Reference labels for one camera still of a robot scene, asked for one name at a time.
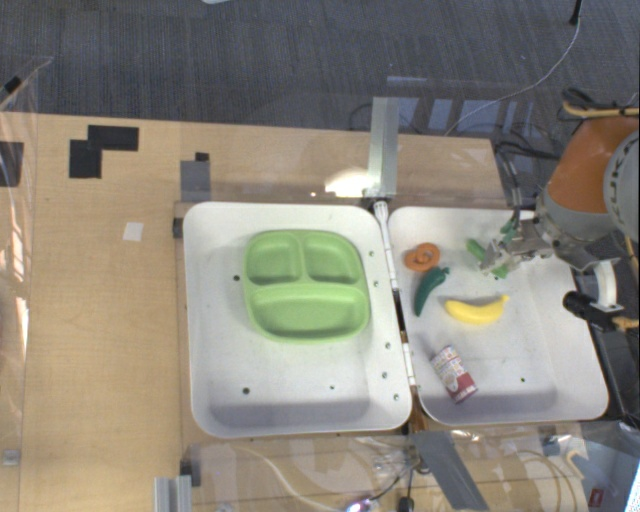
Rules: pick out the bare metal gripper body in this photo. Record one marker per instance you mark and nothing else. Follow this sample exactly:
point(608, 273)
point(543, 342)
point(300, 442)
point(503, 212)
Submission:
point(530, 241)

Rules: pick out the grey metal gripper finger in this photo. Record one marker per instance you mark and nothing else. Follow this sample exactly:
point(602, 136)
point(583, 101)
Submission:
point(489, 256)
point(508, 261)

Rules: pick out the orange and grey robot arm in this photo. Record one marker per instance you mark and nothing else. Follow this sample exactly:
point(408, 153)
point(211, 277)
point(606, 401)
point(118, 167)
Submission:
point(585, 175)

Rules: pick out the yellow banana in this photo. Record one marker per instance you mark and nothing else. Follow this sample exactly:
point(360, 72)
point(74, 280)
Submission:
point(475, 311)

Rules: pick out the orange doughnut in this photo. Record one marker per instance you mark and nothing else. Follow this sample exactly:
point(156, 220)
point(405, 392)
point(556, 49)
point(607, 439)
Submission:
point(419, 260)

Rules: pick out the green pepper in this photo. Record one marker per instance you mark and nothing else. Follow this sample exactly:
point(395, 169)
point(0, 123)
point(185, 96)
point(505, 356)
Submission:
point(425, 292)

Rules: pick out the white plastic tray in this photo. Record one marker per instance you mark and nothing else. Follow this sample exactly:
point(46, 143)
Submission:
point(530, 350)
point(300, 380)

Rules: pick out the thin black and white rod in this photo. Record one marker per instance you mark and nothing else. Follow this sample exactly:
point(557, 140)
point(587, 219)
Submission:
point(389, 250)

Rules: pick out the red and white can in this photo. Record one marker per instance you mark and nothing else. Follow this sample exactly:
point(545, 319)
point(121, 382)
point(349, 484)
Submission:
point(455, 375)

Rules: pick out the green divided plate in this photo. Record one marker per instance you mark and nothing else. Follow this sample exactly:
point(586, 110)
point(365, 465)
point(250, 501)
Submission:
point(305, 305)

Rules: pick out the black cylinder on white bracket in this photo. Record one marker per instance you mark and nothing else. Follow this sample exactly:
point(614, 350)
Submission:
point(595, 305)

